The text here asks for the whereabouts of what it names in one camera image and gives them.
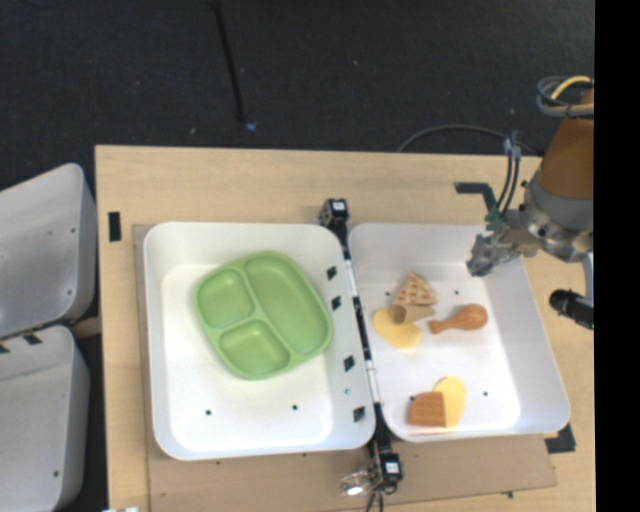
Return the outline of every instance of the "green divided plate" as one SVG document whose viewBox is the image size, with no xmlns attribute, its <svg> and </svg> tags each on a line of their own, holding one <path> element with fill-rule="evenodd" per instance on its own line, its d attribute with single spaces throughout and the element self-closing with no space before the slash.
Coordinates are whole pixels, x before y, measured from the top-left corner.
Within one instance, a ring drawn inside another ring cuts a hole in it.
<svg viewBox="0 0 640 512">
<path fill-rule="evenodd" d="M 322 352 L 333 324 L 300 268 L 273 251 L 253 253 L 207 274 L 195 291 L 207 337 L 240 377 L 265 379 Z"/>
</svg>

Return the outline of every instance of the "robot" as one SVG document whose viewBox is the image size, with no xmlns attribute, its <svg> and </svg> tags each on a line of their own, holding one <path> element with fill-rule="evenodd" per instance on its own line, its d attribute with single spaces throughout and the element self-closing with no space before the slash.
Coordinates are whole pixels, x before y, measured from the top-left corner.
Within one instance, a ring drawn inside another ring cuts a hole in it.
<svg viewBox="0 0 640 512">
<path fill-rule="evenodd" d="M 584 90 L 579 102 L 560 99 L 578 88 Z M 593 329 L 594 81 L 584 76 L 546 78 L 538 84 L 536 102 L 543 113 L 564 119 L 517 209 L 508 205 L 518 179 L 519 147 L 514 142 L 506 148 L 514 176 L 511 182 L 508 176 L 501 199 L 487 216 L 491 234 L 477 235 L 467 268 L 472 276 L 485 276 L 496 265 L 534 256 L 539 249 L 567 263 L 580 262 L 585 294 L 556 290 L 549 302 L 559 314 Z"/>
</svg>

